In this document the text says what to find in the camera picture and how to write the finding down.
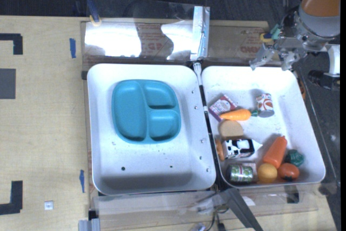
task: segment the green can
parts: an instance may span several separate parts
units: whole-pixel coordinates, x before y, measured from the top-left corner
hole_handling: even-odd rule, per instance
[[[242,166],[240,164],[230,164],[226,174],[231,183],[250,183],[254,179],[252,167]]]

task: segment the robotic hand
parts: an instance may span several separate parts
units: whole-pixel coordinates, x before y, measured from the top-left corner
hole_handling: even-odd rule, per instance
[[[250,61],[251,68],[266,64],[277,53],[282,69],[288,70],[308,52],[327,51],[329,72],[312,71],[309,78],[327,89],[340,88],[340,45],[329,43],[340,34],[340,1],[302,0],[270,33],[261,34],[262,47]]]

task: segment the orange toy carrot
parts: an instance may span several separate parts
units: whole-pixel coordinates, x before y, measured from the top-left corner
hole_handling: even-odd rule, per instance
[[[263,156],[263,162],[272,164],[276,169],[278,169],[282,163],[286,146],[287,140],[285,136],[277,137],[268,149],[267,153]]]
[[[250,118],[251,112],[248,109],[239,109],[225,114],[221,114],[220,118],[231,121],[246,121]]]

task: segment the red tomato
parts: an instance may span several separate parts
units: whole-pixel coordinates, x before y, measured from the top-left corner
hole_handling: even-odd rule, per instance
[[[287,181],[292,181],[298,178],[299,169],[294,164],[283,163],[277,169],[277,173],[282,179],[285,179]]]

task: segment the can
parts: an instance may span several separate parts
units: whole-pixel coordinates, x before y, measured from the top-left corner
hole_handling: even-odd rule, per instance
[[[252,167],[230,164],[227,168],[227,177],[231,183],[250,183],[254,179],[254,171]]]
[[[274,114],[270,94],[261,94],[256,97],[257,111],[260,117],[270,117]]]

